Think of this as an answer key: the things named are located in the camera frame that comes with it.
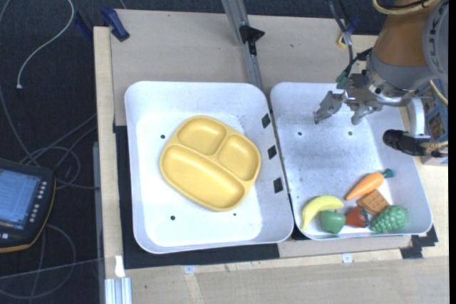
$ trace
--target screen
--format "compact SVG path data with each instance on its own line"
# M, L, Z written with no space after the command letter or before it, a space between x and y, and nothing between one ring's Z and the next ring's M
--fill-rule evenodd
M40 179L0 169L0 221L23 229Z

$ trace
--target yellow plate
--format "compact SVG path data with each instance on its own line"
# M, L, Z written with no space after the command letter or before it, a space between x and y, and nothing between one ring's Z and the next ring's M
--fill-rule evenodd
M167 183L215 211L239 205L260 166L261 155L251 140L203 115L185 120L160 155L160 171Z

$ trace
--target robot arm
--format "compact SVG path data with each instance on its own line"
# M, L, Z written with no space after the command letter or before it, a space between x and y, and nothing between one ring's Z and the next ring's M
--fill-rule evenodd
M439 78L448 84L449 0L396 0L385 7L373 0L387 18L372 49L366 69L339 82L340 94L327 93L313 114L315 123L339 111L342 103L353 111L352 123L360 123L384 105L409 105L426 83ZM430 154L428 136L422 131L387 131L384 142L404 153Z

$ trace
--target waffle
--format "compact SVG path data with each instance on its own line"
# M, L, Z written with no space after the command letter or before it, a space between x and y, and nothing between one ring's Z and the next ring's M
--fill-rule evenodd
M364 195L357 203L372 215L377 215L390 205L378 190L374 190L373 192Z

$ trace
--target green apple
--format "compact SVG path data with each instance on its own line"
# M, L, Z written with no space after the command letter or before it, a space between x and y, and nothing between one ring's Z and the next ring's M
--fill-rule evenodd
M339 233L346 222L344 214L325 210L320 213L321 228L330 233Z

